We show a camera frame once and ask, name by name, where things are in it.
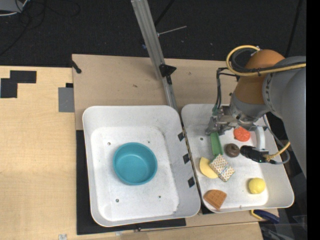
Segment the waffle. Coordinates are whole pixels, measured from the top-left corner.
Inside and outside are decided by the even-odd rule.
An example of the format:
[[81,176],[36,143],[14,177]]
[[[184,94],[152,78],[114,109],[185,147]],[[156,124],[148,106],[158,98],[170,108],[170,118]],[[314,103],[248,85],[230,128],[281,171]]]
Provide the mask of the waffle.
[[217,210],[220,209],[221,205],[224,203],[227,194],[218,189],[209,190],[203,196],[204,200],[206,200],[210,205],[215,207]]

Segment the silver rod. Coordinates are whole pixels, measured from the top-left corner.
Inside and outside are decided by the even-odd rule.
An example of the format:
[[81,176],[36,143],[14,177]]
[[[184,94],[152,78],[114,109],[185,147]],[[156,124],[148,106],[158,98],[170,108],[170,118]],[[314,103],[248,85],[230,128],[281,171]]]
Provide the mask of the silver rod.
[[154,67],[154,72],[157,80],[162,80],[165,97],[170,107],[178,111],[174,89],[172,84],[168,84],[167,78],[161,76],[159,66],[165,63],[165,58],[162,53],[160,42],[154,21],[150,12],[147,0],[131,0],[131,4],[138,21],[148,54]]

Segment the yellow cable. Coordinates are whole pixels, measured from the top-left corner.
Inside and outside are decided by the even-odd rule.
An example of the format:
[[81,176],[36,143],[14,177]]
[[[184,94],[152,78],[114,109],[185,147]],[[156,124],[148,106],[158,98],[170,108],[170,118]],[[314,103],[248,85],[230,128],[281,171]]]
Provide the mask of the yellow cable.
[[288,143],[282,149],[280,149],[277,153],[266,154],[266,155],[264,155],[264,157],[266,160],[271,160],[271,159],[275,158],[276,156],[282,154],[289,146],[290,146],[290,141],[288,141]]
[[284,66],[284,67],[279,67],[279,68],[275,68],[275,69],[269,69],[269,70],[263,70],[263,71],[259,71],[259,72],[238,72],[236,70],[234,70],[232,68],[232,66],[230,65],[230,57],[232,56],[233,53],[235,53],[238,50],[241,49],[245,49],[245,48],[251,48],[258,51],[261,51],[260,48],[253,46],[253,45],[241,45],[238,46],[236,48],[234,48],[226,57],[226,66],[227,68],[234,73],[237,76],[241,76],[241,77],[255,77],[255,76],[259,76],[262,74],[269,74],[269,73],[274,73],[274,72],[281,72],[281,71],[287,71],[287,70],[295,70],[295,69],[300,69],[300,68],[304,68],[306,67],[306,63],[301,63],[301,64],[297,64],[297,65],[292,65],[292,66]]

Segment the blue plate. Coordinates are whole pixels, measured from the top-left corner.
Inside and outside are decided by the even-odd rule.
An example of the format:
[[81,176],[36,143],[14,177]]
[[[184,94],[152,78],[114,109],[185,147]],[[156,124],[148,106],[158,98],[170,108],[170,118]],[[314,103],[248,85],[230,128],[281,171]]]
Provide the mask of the blue plate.
[[115,151],[113,169],[124,183],[142,185],[156,175],[158,163],[150,148],[141,143],[129,142]]

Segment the black bracket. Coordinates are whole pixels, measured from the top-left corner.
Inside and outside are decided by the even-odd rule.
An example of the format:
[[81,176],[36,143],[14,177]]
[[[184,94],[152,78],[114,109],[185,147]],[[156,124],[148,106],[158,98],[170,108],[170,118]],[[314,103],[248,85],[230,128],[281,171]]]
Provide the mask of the black bracket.
[[164,78],[166,77],[166,81],[169,85],[172,85],[172,80],[171,80],[171,74],[173,72],[175,72],[175,70],[177,69],[175,66],[169,66],[169,65],[166,65],[166,64],[161,64],[159,66],[159,69],[160,69],[160,73],[161,73],[161,76]]

